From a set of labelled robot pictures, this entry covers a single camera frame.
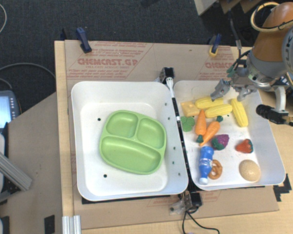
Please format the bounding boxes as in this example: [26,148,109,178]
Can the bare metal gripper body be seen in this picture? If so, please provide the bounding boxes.
[230,66,272,93]

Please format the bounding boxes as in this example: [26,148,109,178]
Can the yellow corn cob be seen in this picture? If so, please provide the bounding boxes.
[231,98,249,128]
[194,96,224,110]
[204,103,233,118]

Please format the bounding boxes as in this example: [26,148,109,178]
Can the yellow cheese wedge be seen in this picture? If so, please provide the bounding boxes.
[180,100,200,117]

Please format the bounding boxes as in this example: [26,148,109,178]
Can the orange carrot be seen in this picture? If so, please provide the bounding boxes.
[199,116,224,147]
[194,109,208,143]

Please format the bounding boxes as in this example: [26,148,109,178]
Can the green lettuce leaf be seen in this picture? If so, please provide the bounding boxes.
[180,116,196,133]

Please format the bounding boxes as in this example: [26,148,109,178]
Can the thin black and white rod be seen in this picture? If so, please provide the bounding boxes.
[166,78,194,193]

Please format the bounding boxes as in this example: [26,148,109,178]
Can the purple grapes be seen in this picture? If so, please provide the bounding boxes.
[211,134,230,151]

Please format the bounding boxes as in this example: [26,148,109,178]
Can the white plastic tray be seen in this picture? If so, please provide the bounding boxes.
[172,79,287,191]
[70,80,189,202]

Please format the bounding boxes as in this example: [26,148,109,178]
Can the red strawberry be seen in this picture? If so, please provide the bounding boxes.
[235,138,254,154]

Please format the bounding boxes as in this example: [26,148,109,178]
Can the blue bottle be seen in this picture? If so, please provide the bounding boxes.
[198,145,215,186]

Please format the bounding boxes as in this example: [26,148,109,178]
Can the beige egg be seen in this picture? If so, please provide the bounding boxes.
[238,159,262,182]

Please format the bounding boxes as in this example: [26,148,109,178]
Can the brown pretzel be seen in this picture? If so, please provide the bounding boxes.
[208,159,223,180]

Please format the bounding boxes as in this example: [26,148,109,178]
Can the brown cardboard board red print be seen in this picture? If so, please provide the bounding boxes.
[64,39,287,230]

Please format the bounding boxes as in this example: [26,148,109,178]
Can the green divided plate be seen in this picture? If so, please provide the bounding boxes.
[99,109,167,176]

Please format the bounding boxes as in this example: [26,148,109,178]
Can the black cylinder on white bracket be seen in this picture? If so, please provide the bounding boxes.
[255,85,290,125]

